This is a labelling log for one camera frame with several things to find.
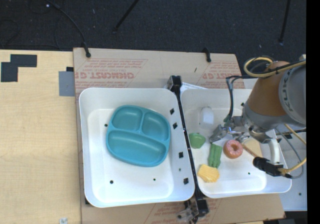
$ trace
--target toy donut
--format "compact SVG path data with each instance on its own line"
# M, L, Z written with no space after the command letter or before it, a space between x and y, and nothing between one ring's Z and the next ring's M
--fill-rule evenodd
M243 151L241 143L234 139L228 140L223 146L224 154L231 159L240 157Z

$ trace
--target black post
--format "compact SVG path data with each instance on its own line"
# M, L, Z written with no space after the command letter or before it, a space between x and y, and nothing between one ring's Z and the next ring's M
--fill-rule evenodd
M129 7L129 9L126 11L126 13L122 16L122 18L120 19L120 21L118 22L118 24L113 28L113 33L117 33L118 28L120 27L120 25L122 24L122 22L124 22L124 20L126 19L126 17L129 15L129 13L132 11L132 9L136 6L136 4L138 3L139 0L134 0L134 2L132 3L132 5Z
M285 35L285 29L286 29L286 25L287 25L290 3L291 3L291 0L287 0L285 14L284 14L284 20L283 20L283 24L282 24L282 31L280 34L280 38L278 39L281 46L283 46L283 44L284 44L284 35Z

